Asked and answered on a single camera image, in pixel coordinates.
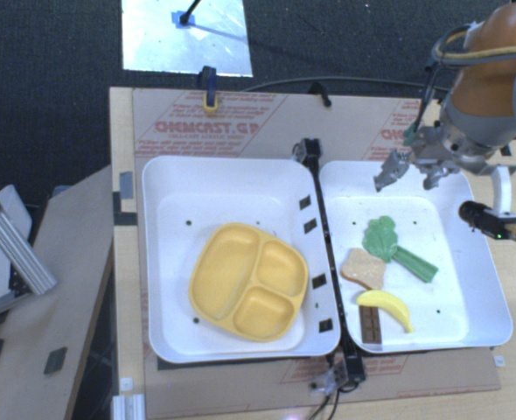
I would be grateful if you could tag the green broccoli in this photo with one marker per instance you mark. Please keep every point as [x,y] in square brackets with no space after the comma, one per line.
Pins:
[387,243]

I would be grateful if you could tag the black cylinder on white bracket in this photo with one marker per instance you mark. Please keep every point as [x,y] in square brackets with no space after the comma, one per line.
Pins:
[490,208]

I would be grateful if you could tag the brown chocolate bar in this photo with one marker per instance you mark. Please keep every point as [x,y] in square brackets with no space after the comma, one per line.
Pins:
[369,326]

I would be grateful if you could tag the yellow banana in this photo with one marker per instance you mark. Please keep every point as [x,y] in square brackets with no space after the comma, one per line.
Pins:
[389,306]

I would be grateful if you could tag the brown cardboard board red print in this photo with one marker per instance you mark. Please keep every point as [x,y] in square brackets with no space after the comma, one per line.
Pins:
[240,125]

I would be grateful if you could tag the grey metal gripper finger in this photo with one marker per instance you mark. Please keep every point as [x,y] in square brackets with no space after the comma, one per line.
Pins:
[391,171]
[435,177]

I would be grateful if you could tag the tan bread slice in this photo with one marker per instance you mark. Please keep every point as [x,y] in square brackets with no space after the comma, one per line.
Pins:
[365,271]

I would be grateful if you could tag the white plastic tray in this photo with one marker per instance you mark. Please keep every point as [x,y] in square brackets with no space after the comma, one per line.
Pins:
[450,278]
[240,256]

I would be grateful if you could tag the thin black rod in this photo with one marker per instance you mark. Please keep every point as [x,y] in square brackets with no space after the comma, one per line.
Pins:
[328,243]

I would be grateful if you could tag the yellow divided plate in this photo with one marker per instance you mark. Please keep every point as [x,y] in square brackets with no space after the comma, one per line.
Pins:
[249,282]

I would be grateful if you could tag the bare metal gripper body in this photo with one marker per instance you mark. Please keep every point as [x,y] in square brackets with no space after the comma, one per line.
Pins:
[452,149]

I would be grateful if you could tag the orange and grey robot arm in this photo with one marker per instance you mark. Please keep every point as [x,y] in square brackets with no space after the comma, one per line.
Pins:
[485,86]

